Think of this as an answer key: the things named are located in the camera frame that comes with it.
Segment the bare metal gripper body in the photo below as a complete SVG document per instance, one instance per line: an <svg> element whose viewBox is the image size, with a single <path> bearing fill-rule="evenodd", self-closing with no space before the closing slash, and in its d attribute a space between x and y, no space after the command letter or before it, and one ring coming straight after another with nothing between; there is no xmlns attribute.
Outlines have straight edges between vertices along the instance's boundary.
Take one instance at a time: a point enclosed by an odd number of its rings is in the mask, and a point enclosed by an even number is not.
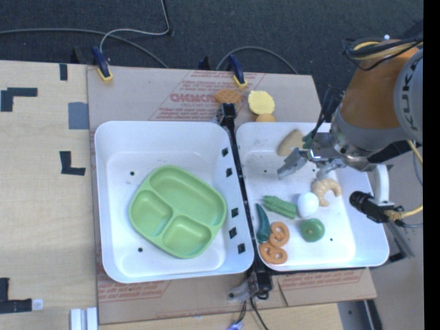
<svg viewBox="0 0 440 330"><path fill-rule="evenodd" d="M393 147L372 152L352 144L343 135L317 133L307 149L307 159L321 166L332 164L371 171L376 164L393 159Z"/></svg>

